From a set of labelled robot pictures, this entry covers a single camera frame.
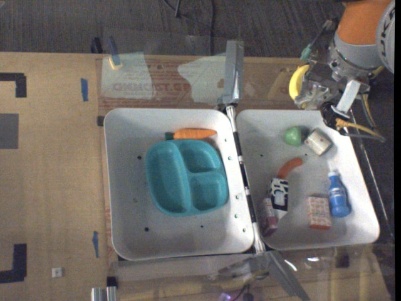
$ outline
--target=teal plate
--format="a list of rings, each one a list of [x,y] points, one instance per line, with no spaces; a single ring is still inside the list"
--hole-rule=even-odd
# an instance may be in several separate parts
[[[146,155],[153,202],[163,213],[190,216],[225,205],[228,184],[219,153],[203,140],[165,140]]]

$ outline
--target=green fruit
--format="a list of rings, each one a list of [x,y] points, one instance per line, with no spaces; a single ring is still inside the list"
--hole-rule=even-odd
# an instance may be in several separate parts
[[[296,127],[287,129],[284,134],[284,141],[288,145],[301,146],[302,145],[302,128],[299,126],[296,126]]]

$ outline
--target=orange carrot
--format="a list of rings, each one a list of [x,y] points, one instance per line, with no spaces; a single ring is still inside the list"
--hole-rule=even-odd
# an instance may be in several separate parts
[[[203,139],[216,134],[212,129],[184,128],[174,133],[174,139]]]
[[[295,167],[298,167],[302,164],[303,164],[303,161],[299,157],[291,159],[290,161],[285,163],[281,167],[281,169],[278,171],[277,178],[286,179],[289,172],[291,172]]]

